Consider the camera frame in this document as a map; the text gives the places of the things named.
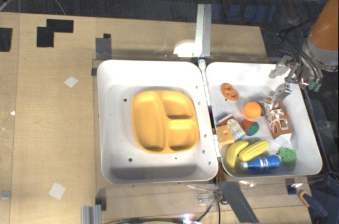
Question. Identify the yellow divided plate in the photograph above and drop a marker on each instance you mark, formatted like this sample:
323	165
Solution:
151	122

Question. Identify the brown and white carton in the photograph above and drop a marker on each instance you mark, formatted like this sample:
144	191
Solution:
278	122

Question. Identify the pale wood board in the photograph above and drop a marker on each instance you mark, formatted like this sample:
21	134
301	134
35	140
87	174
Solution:
148	40

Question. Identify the white plastic tray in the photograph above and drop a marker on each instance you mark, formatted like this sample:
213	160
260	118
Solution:
302	125
116	138

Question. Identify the small brown can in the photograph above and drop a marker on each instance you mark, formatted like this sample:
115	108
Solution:
263	108

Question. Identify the orange blue and white carton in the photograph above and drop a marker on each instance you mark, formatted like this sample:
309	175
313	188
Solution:
233	122

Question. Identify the brown pretzel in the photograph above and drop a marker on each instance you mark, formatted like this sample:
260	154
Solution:
230	92

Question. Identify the green leafy vegetable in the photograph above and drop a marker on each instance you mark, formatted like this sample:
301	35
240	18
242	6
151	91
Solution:
287	156

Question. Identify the yellow cheese slice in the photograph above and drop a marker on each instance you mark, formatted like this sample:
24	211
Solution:
225	136

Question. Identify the blue bottle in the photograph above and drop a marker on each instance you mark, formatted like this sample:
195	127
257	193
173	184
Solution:
262	163

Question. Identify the orange ball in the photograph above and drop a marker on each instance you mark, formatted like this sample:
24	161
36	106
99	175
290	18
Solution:
252	110

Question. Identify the red strawberry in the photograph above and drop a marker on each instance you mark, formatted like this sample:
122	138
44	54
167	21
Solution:
250	128

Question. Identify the yellow corn cob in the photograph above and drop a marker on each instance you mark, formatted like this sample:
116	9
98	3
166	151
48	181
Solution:
254	151

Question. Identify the yellow banana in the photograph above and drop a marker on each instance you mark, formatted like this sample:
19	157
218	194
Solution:
233	154

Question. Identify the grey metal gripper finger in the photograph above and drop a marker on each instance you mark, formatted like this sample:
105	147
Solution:
282	92
278	67

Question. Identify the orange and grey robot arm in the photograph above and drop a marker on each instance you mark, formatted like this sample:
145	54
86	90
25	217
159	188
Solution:
324	32

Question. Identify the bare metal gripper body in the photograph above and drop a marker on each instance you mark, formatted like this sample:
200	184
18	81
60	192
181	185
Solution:
304	72

